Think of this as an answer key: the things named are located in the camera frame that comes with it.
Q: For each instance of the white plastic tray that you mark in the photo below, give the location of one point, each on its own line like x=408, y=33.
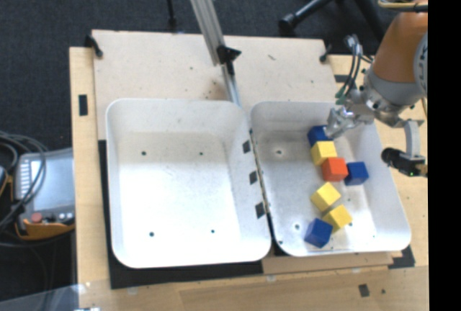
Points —
x=288, y=180
x=180, y=187

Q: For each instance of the orange cube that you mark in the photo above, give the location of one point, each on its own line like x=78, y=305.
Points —
x=335, y=169

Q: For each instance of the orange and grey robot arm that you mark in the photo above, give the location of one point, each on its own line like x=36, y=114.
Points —
x=396, y=50

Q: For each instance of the pale wood board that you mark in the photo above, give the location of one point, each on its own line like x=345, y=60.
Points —
x=151, y=68

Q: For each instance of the blue cube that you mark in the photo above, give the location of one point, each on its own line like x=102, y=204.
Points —
x=315, y=134
x=357, y=172
x=318, y=232

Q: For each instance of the yellow cube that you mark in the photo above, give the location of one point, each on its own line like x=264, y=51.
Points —
x=325, y=196
x=338, y=217
x=323, y=152

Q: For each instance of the black cylinder on white bracket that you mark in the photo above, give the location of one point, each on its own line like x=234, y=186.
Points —
x=403, y=157

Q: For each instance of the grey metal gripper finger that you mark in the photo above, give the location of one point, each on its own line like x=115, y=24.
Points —
x=346, y=126
x=332, y=124

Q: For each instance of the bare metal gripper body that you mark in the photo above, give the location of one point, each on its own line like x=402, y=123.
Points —
x=374, y=109

